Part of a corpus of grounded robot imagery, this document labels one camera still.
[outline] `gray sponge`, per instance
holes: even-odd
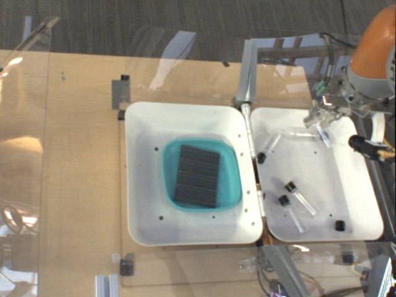
[[[216,207],[220,154],[182,145],[174,201]]]

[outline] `floor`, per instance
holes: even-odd
[[[35,25],[56,15],[61,21],[53,30],[55,52],[160,57],[164,45],[184,30],[205,36],[198,59],[221,59],[233,47],[240,49],[235,41],[249,37],[323,31],[360,35],[392,3],[395,0],[0,0],[0,49],[18,45],[26,16],[32,16]]]

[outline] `blue bowl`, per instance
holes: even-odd
[[[215,208],[184,204],[173,200],[182,145],[220,154]],[[221,211],[234,207],[241,200],[241,179],[236,157],[232,148],[222,141],[196,138],[173,140],[162,151],[161,165],[166,198],[173,207],[179,210],[195,212]]]

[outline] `white tray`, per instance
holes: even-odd
[[[238,205],[219,212],[186,212],[170,205],[163,188],[161,152],[169,141],[182,137],[222,140],[235,151],[242,187]],[[134,103],[126,111],[126,142],[128,227],[136,242],[146,246],[247,244],[261,236],[246,126],[237,110]]]
[[[305,110],[258,108],[251,114],[256,153],[276,129],[304,127]],[[265,214],[272,234],[288,242],[375,240],[384,230],[377,200],[364,158],[348,146],[356,134],[349,118],[330,126],[335,146],[323,149],[307,139],[281,139],[274,153],[259,165],[259,176],[265,192]],[[314,217],[297,207],[298,216],[309,227],[300,234],[285,216],[278,198],[288,194],[284,185],[293,181],[320,212]],[[335,221],[344,220],[346,230],[335,230]]]

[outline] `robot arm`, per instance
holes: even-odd
[[[309,116],[304,119],[309,127],[314,123],[329,125],[351,113],[362,118],[372,117],[376,135],[371,140],[353,136],[350,146],[367,158],[391,164],[395,163],[395,150],[383,143],[384,115],[373,112],[372,106],[395,96],[395,24],[396,4],[386,7],[374,18],[345,69],[343,81],[329,93],[326,90],[322,102],[314,100]],[[338,94],[337,102],[345,104],[326,105],[326,95],[335,98],[334,93]]]

